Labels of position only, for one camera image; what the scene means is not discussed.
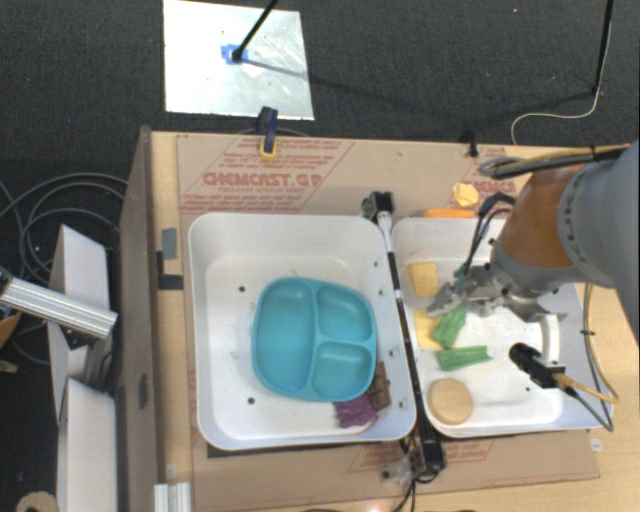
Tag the white plastic tray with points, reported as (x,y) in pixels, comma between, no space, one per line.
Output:
(225,320)
(505,395)

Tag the blue divided plate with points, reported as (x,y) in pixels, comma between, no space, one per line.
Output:
(295,340)

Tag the brown cardboard board red print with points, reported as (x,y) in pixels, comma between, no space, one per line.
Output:
(330,170)

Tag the black cylinder on white bracket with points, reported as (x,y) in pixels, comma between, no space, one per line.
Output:
(535,365)

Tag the yellow square cracker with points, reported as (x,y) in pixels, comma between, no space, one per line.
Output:
(422,280)

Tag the purple grapes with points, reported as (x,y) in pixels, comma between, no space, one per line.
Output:
(355,412)

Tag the orange carrot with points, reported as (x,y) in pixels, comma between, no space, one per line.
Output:
(450,213)

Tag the thin black and white rod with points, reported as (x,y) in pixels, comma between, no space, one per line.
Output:
(403,320)

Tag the tan round biscuit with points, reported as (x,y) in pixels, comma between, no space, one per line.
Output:
(451,401)

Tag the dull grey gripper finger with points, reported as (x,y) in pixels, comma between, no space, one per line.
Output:
(449,289)
(438,304)

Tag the yellow crinkled chip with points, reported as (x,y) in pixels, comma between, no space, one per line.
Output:
(465,195)

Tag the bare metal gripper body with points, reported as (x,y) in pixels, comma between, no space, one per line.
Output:
(492,292)

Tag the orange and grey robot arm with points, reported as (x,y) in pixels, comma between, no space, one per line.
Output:
(600,220)

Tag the green ridged toy vegetable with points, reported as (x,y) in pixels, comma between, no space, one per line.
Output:
(450,327)
(462,357)

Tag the brown chocolate biscuit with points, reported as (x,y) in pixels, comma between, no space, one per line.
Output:
(380,387)

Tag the yellow cheese slice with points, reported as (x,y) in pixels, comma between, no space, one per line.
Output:
(425,330)

